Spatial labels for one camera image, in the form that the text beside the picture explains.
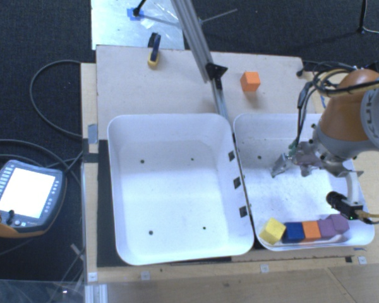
orange block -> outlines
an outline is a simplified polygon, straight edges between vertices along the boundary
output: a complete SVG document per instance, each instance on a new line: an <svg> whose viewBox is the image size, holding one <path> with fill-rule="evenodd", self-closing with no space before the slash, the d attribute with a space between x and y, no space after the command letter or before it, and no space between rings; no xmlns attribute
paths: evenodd
<svg viewBox="0 0 379 303"><path fill-rule="evenodd" d="M260 76L258 72L244 72L240 79L241 88L245 92L255 92L260 86Z"/></svg>
<svg viewBox="0 0 379 303"><path fill-rule="evenodd" d="M302 222L304 241L315 241L322 238L320 229L318 228L317 221L304 221Z"/></svg>

wooden board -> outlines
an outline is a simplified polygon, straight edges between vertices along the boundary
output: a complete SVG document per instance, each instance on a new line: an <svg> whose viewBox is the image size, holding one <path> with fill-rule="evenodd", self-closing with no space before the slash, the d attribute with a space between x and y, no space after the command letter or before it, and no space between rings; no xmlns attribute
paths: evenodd
<svg viewBox="0 0 379 303"><path fill-rule="evenodd" d="M99 136L107 138L108 123L121 114L215 112L210 83L204 83L188 50L163 50L157 69L147 65L149 49L97 47ZM240 114L296 113L305 79L298 78L297 57L213 52L216 64L229 69L222 77L229 120ZM261 85L244 93L240 78L257 71Z"/></svg>
<svg viewBox="0 0 379 303"><path fill-rule="evenodd" d="M126 50L129 50L129 53L132 52L131 48L129 47L119 47L121 50L119 52L124 52ZM235 86L235 83L226 84L224 83L224 86L227 86L228 92L225 91L225 96L227 100L227 106L229 109L229 115L231 118L233 118L236 113L240 112L242 107L247 109L247 111L282 111L282 113L286 112L294 112L294 104L295 100L294 98L297 98L297 95L300 91L300 88L304 85L304 80L301 80L299 78L295 78L294 72L300 69L301 61L300 59L296 59L294 57L285 57L284 58L284 64L281 66L278 66L277 64L281 62L281 57L277 56L260 56L259 59L257 59L256 56L251 57L249 55L242 55L242 54L224 54L224 53L214 53L215 60L221 60L225 61L224 63L221 63L222 65L226 65L231 67L231 64L228 64L231 60L233 63L239 63L239 59L244 58L246 61L245 63L250 64L258 64L260 62L260 66L258 69L267 69L267 75L263 74L262 77L265 78L265 87L263 86L263 83L261 87L257 91L254 96L247 96L245 95L241 89L238 86ZM189 56L184 56L184 59L188 62L191 61ZM285 68L285 70L280 70L279 72L284 74L283 81L289 81L289 85L292 85L289 87L286 85L286 83L282 82L280 83L278 79L273 76L275 73L278 73L278 71L271 70L271 69L280 69ZM134 102L128 102L127 100L122 101L121 98L109 98L106 95L106 92L103 91L101 93L98 93L97 86L96 86L96 75L95 75L95 64L83 64L82 65L82 100L83 100L83 135L85 134L85 129L88 126L88 124L92 124L96 121L96 115L97 115L97 94L98 97L98 103L100 104L103 102L103 107L107 108L107 111L105 111L107 114L104 115L104 112L101 112L99 114L99 117L103 117L103 122L107 122L110 118L112 119L113 116L118 114L124 114L129 113L129 111L133 111L133 113L143 113L145 109L153 109L153 111L157 111L156 108L147 108L150 106L146 101L144 104L136 105ZM104 71L108 73L108 75L111 75L113 72L110 71L107 68L104 68ZM272 86L270 84L270 75L268 75L268 72L271 71L271 75L273 76L273 82L275 86L282 86L285 89L288 89L287 95L280 95L280 93L273 89L272 94L268 94L269 97L264 99L262 92L268 93L267 90ZM195 75L199 76L199 78L196 78L195 81L198 82L197 84L200 84L202 86L203 90L201 89L202 96L199 97L197 95L196 98L191 97L192 99L189 100L189 104L191 104L191 107L182 108L183 105L182 102L188 101L186 98L183 98L178 103L176 102L176 99L172 96L173 94L168 94L170 96L169 101L174 103L174 108L171 110L174 110L174 112L179 112L180 110L184 109L185 111L193 111L193 109L203 109L206 108L204 106L207 106L207 109L209 109L206 112L212 112L214 110L213 108L213 98L212 98L212 92L210 91L209 86L205 86L204 83L200 80L199 73L196 73L195 71L189 75L186 74L185 78L188 80L191 86L194 85L193 78ZM239 80L239 73L237 74L230 74L229 81L232 80L232 82L235 82L235 78ZM137 89L133 89L132 86L126 87L126 86L120 86L120 88L127 88L128 93L126 97L129 97L132 95L133 91L139 92L143 100L147 100L148 97L150 97L148 94L145 93L145 90L143 89L143 84L140 84L139 81L141 80L142 76L137 76L134 78L138 81L136 84ZM110 87L115 91L118 91L117 87ZM189 88L187 93L188 95L191 95L193 90ZM260 97L262 100L266 100L271 107L275 107L276 103L284 103L288 102L288 100L291 100L289 102L289 105L287 106L280 106L276 109L280 110L269 110L266 109L264 105L262 105L260 102ZM112 110L111 104L108 104L107 101L113 102L113 107L117 107L117 110ZM139 97L133 97L133 100L136 100L136 102L139 102ZM164 99L161 98L159 102L164 103ZM320 107L316 105L317 111L320 112ZM104 133L106 130L104 128L102 133L100 132L101 136L106 136ZM361 185L363 188L363 192L365 194L366 201L368 203L368 206L371 211L374 213L379 212L379 154L378 153L367 153L363 154L362 156L359 156L357 162L357 169L362 168L365 171L365 174L360 178L361 179ZM270 252L270 251L250 251L248 254L235 257L232 263L224 263L224 264L207 264L207 265L181 265L181 266L171 266L169 264L161 264L161 265L152 265L152 266L142 266L142 267L118 267L118 268L97 268L96 259L97 259L97 166L93 163L86 163L84 164L84 171L85 171L85 194L84 194L84 211L85 211L85 237L87 240L87 280L88 282L134 282L141 280L141 273L142 272L149 272L150 277L153 280L171 280L176 278L185 278L185 279L192 279L192 278L200 278L200 277L212 277L212 276L221 276L221 277L231 277L236 278L239 275L243 274L260 274L261 264L268 263L270 271L298 271L298 270L312 270L312 269L326 269L328 267L348 267L351 265L351 263L346 263L345 257L346 256L352 256L352 264L358 264L357 256L365 256L369 263L379 263L379 226L376 226L376 235L375 240L372 244L363 247L363 248L331 248L329 250L326 249L320 249L320 250L314 250L314 251L298 251L298 252Z"/></svg>
<svg viewBox="0 0 379 303"><path fill-rule="evenodd" d="M379 302L379 264L329 270L355 302Z"/></svg>
<svg viewBox="0 0 379 303"><path fill-rule="evenodd" d="M326 270L109 284L108 301L180 303L351 303Z"/></svg>

black connector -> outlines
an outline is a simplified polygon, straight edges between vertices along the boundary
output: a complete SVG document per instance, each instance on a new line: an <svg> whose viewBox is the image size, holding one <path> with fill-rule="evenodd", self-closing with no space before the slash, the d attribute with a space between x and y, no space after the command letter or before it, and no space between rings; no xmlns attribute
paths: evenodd
<svg viewBox="0 0 379 303"><path fill-rule="evenodd" d="M355 213L356 210L362 210L363 205L349 205L345 202L347 198L337 192L329 192L326 196L327 203L331 205L333 209L340 211L341 215L348 220L357 220L359 217Z"/></svg>
<svg viewBox="0 0 379 303"><path fill-rule="evenodd" d="M11 224L13 223L14 215L15 215L14 210L10 210L10 211L8 212L8 219L7 219L7 221L6 221L6 223L7 223L8 225L11 225Z"/></svg>
<svg viewBox="0 0 379 303"><path fill-rule="evenodd" d="M306 100L306 97L308 96L309 89L313 86L312 82L307 82L303 89L301 90L301 93L299 94L298 98L298 109L302 109L304 101Z"/></svg>

colored block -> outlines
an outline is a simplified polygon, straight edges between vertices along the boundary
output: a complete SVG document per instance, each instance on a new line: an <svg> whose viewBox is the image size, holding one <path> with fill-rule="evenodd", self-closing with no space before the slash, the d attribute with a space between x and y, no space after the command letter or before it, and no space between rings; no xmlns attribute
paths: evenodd
<svg viewBox="0 0 379 303"><path fill-rule="evenodd" d="M319 220L317 221L317 224L320 229L322 239L330 239L338 234L337 231L335 231L333 221L331 220Z"/></svg>
<svg viewBox="0 0 379 303"><path fill-rule="evenodd" d="M240 79L241 88L245 92L255 92L260 86L260 76L258 72L244 72Z"/></svg>
<svg viewBox="0 0 379 303"><path fill-rule="evenodd" d="M260 238L267 241L271 245L274 245L279 241L284 234L285 225L280 223L274 218L270 218L264 225L263 230L260 232Z"/></svg>
<svg viewBox="0 0 379 303"><path fill-rule="evenodd" d="M301 242L304 239L303 226L301 222L285 223L286 230L282 237L284 244L294 244Z"/></svg>
<svg viewBox="0 0 379 303"><path fill-rule="evenodd" d="M342 215L329 215L326 220L327 219L333 221L334 229L338 234L342 235L349 230L348 219Z"/></svg>
<svg viewBox="0 0 379 303"><path fill-rule="evenodd" d="M302 222L302 227L304 232L304 241L315 241L322 238L317 221L304 221Z"/></svg>

black bracket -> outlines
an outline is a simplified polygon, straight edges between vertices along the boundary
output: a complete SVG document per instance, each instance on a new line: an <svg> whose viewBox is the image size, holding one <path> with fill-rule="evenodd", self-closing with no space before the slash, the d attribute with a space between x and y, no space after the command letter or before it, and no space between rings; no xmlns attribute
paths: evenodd
<svg viewBox="0 0 379 303"><path fill-rule="evenodd" d="M90 153L88 149L88 139L83 139L83 162L84 163L98 163L99 154Z"/></svg>
<svg viewBox="0 0 379 303"><path fill-rule="evenodd" d="M227 68L225 68L224 66L216 65L214 63L208 63L205 66L205 68L207 70L209 79L215 80L216 88L218 90L221 90L222 89L222 81L220 80L220 78L223 76L223 74L225 74L225 72L227 71Z"/></svg>

